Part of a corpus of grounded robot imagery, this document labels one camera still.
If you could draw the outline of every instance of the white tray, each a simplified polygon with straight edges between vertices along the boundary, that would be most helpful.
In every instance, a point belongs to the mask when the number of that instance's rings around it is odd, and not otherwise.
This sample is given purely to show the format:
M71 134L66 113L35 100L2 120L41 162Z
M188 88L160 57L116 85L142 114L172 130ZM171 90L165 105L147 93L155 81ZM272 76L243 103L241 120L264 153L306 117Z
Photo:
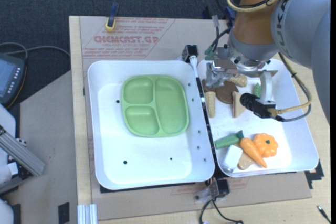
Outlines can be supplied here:
M126 127L121 107L123 83L159 74L177 79L186 94L190 122L173 137L139 137ZM215 165L192 67L182 61L97 61L88 70L94 163L107 189L206 181Z
M198 64L198 73L201 79L206 77L206 63L207 61L203 60ZM273 101L276 102L276 108L285 109L299 105L293 80L284 64L279 60L273 59L264 69L278 71L272 79ZM237 89L240 94L245 92L253 93L256 83L260 84L259 78L248 78L247 86L244 88L237 87ZM217 98L215 109L215 117L209 119L214 141L242 130L244 136L250 138L257 133L271 134L279 144L277 155L265 158L267 168L253 164L246 170L236 168L233 172L225 170L222 166L227 148L216 150L219 167L228 176L243 177L297 172L312 170L317 166L319 158L305 118L281 123L273 119L261 119L249 110L245 110L239 117L233 118L232 105L224 104ZM290 119L303 113L302 110L296 110L281 116L285 119Z

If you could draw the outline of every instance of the black electronic device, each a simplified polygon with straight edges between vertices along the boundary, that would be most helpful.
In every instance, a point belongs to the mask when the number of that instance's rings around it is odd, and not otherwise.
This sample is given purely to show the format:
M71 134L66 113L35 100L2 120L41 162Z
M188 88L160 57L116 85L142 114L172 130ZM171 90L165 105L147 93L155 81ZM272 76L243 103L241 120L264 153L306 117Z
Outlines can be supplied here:
M0 54L0 103L9 107L17 98L26 74L25 61Z

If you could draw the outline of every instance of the robotic arm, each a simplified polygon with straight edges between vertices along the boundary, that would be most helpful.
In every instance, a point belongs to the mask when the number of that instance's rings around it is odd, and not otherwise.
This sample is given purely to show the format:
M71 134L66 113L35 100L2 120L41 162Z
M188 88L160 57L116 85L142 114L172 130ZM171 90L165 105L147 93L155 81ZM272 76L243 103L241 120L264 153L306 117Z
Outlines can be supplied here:
M330 123L331 0L241 0L240 5L227 2L237 14L228 44L216 48L207 66L207 86L217 87L240 73L257 76L258 69L280 52L312 69ZM246 97L240 101L253 110Z

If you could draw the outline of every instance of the pen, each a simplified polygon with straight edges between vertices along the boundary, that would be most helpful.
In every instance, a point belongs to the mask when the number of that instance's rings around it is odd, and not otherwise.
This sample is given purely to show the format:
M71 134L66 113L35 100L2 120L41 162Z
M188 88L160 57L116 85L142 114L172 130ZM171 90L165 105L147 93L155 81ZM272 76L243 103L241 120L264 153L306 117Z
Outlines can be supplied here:
M321 214L326 218L326 220L331 223L330 219L328 218L327 214L324 212L324 210L322 209L321 206L317 205L317 208L319 209L319 211L321 212Z

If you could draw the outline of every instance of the green plate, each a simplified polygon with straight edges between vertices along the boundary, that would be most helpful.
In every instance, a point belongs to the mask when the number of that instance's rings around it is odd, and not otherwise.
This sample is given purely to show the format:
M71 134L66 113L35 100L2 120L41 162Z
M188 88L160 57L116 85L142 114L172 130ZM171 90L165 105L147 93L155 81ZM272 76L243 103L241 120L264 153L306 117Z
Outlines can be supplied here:
M189 125L183 86L169 76L136 76L125 81L122 112L128 129L139 136L175 136Z

